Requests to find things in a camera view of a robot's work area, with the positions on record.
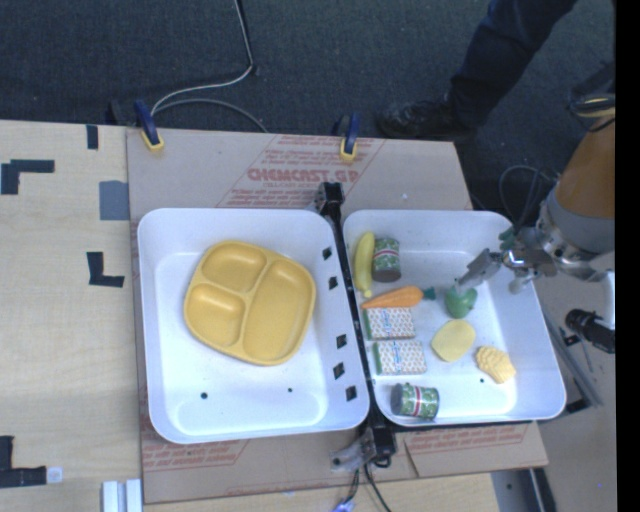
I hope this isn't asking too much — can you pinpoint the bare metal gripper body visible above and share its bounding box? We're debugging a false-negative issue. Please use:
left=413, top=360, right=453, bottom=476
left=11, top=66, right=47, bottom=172
left=502, top=227, right=613, bottom=282

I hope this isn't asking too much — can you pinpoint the white plastic tray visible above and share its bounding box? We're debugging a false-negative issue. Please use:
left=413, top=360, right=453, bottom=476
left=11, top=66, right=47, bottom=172
left=137, top=207, right=371, bottom=445
left=342, top=208, right=568, bottom=427

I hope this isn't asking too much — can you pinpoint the green bell pepper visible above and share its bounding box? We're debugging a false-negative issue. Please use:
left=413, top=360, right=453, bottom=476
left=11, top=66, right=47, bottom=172
left=444, top=283, right=479, bottom=320

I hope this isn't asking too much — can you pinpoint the yellow round slice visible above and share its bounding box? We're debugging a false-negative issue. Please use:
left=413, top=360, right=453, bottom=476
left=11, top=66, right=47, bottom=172
left=430, top=318, right=477, bottom=364

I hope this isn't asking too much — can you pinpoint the yellow corn cob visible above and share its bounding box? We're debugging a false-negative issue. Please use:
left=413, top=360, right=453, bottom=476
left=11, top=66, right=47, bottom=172
left=474, top=345, right=517, bottom=385

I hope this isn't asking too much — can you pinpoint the orange carrot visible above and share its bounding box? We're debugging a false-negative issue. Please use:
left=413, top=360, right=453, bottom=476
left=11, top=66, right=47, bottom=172
left=360, top=285, right=437, bottom=310

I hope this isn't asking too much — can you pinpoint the green and white can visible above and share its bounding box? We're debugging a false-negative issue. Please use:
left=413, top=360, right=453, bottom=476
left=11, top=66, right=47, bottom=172
left=370, top=236, right=403, bottom=284
left=390, top=382, right=441, bottom=420

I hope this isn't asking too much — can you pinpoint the green and orange patterned packet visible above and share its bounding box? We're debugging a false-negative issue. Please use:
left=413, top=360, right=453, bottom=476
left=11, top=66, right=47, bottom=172
left=372, top=339, right=429, bottom=376
left=362, top=306, right=417, bottom=342

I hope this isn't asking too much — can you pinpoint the yellow banana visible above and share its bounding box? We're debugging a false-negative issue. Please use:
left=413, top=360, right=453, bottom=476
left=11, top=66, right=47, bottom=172
left=353, top=230, right=377, bottom=300

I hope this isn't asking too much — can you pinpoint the thin black rod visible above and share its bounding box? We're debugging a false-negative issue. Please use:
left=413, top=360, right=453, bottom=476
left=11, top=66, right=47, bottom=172
left=327, top=212, right=376, bottom=432

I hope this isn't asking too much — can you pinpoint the person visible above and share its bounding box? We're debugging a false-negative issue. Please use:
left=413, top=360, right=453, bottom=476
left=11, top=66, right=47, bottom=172
left=374, top=0, right=581, bottom=141

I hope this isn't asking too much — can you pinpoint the yellow divided plate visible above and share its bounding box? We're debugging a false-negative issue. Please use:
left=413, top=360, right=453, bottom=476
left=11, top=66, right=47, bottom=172
left=182, top=240, right=318, bottom=367

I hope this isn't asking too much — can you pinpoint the brown cardboard board red print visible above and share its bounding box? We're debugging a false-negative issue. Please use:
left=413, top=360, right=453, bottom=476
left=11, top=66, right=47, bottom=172
left=124, top=127, right=550, bottom=505

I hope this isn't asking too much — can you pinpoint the black cylinder on white bracket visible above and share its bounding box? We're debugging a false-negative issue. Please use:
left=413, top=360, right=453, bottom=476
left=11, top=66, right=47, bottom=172
left=564, top=269, right=616, bottom=355

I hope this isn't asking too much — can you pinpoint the black block with thin wires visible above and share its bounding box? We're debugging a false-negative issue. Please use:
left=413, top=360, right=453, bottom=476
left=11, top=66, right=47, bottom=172
left=329, top=424, right=399, bottom=474
left=312, top=181, right=347, bottom=217

